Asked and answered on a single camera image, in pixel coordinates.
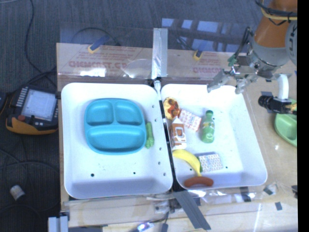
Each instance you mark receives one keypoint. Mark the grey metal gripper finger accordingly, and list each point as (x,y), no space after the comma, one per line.
(242,84)
(218,81)

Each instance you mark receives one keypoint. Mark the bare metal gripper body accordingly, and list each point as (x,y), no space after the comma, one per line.
(256,70)

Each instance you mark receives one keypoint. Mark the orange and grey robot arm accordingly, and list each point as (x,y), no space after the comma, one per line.
(272,30)

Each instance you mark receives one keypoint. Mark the white plastic tray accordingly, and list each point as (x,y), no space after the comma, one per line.
(113,175)
(231,129)

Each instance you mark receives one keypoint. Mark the red and white packet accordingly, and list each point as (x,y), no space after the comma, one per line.
(210,163)
(190,120)

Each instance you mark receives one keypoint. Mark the green bottle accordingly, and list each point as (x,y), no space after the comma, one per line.
(207,129)

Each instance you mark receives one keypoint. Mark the pizza slice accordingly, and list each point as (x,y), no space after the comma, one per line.
(171,106)

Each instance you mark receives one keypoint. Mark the green divided plate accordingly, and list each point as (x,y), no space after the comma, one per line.
(287,127)

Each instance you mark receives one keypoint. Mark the orange and white carton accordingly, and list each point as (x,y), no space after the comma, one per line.
(178,134)

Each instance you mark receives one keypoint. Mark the yellow banana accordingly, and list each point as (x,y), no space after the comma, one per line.
(190,159)

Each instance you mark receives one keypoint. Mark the green broccoli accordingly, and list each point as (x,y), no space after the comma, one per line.
(149,135)

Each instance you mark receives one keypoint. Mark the brown sausage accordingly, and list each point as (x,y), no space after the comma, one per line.
(199,181)

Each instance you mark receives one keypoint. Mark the blue divided plate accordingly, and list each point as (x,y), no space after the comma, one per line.
(116,129)

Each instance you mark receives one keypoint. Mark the brown cardboard board red print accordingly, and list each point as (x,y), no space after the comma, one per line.
(96,59)

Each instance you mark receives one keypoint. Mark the small grey can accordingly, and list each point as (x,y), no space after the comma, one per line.
(17,192)

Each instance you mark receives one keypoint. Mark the black cylinder on white bracket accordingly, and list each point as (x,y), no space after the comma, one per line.
(274,103)

